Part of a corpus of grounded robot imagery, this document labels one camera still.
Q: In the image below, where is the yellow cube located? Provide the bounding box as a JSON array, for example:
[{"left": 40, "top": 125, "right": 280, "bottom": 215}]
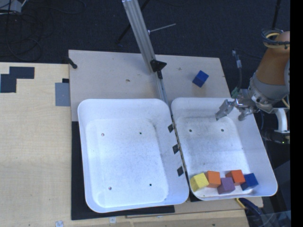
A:
[{"left": 189, "top": 172, "right": 210, "bottom": 192}]

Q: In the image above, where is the black cylinder on white bracket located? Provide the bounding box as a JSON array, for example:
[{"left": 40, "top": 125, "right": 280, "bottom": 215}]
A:
[{"left": 261, "top": 107, "right": 291, "bottom": 144}]

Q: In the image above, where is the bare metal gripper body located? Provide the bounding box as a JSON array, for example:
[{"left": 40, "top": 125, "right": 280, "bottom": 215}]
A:
[{"left": 233, "top": 88, "right": 274, "bottom": 115}]

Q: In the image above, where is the pale wood board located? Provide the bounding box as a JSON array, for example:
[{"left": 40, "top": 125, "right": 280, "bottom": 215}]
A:
[{"left": 68, "top": 50, "right": 264, "bottom": 220}]

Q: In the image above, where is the orange cube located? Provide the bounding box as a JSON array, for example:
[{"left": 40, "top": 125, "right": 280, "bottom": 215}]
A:
[
  {"left": 204, "top": 170, "right": 222, "bottom": 189},
  {"left": 225, "top": 169, "right": 246, "bottom": 186}
]

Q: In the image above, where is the blue cube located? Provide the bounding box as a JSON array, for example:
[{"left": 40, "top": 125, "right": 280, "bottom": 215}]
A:
[
  {"left": 192, "top": 70, "right": 210, "bottom": 88},
  {"left": 240, "top": 173, "right": 259, "bottom": 191}
]

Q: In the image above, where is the white plastic tray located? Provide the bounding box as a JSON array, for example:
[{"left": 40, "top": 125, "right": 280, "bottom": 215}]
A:
[
  {"left": 170, "top": 96, "right": 278, "bottom": 201},
  {"left": 77, "top": 98, "right": 190, "bottom": 214}
]

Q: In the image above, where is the purple cube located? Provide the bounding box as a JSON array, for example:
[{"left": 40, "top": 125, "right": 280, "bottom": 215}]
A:
[{"left": 217, "top": 177, "right": 236, "bottom": 195}]

